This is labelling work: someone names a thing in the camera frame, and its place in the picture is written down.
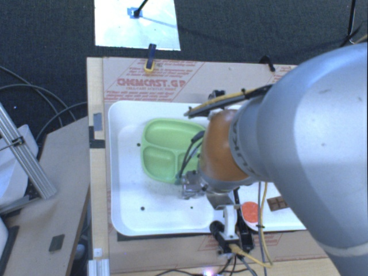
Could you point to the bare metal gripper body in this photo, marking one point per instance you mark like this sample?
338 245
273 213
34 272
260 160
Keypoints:
192 183

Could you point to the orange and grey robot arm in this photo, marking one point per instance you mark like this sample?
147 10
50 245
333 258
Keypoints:
302 142

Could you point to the white plastic tray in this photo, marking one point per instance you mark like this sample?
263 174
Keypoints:
161 211
277 220

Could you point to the thin black rod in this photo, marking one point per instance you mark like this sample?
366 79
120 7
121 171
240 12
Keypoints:
237 203

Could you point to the green divided plate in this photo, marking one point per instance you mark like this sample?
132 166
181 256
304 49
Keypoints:
161 142

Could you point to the orange round slice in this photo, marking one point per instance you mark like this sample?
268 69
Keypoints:
250 211

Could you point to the brown cardboard board red print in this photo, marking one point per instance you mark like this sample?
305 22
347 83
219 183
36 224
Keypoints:
184 252

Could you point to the brown chocolate biscuit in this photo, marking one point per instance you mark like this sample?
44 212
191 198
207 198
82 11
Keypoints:
277 203

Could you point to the black cylinder on white bracket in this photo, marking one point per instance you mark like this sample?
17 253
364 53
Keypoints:
230 221

